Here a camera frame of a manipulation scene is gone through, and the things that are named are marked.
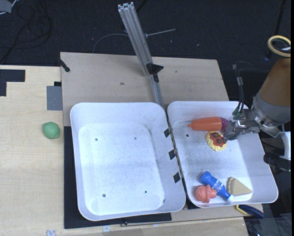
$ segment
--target black bracket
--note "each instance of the black bracket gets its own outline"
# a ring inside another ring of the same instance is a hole
[[[153,74],[153,79],[155,80],[155,82],[159,82],[158,72],[160,72],[163,68],[164,67],[161,65],[156,65],[152,63],[147,64],[148,72],[149,74]]]

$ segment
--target green ball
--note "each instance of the green ball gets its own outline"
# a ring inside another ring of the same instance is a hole
[[[43,124],[43,133],[49,139],[55,139],[59,137],[60,128],[54,122],[47,122]]]

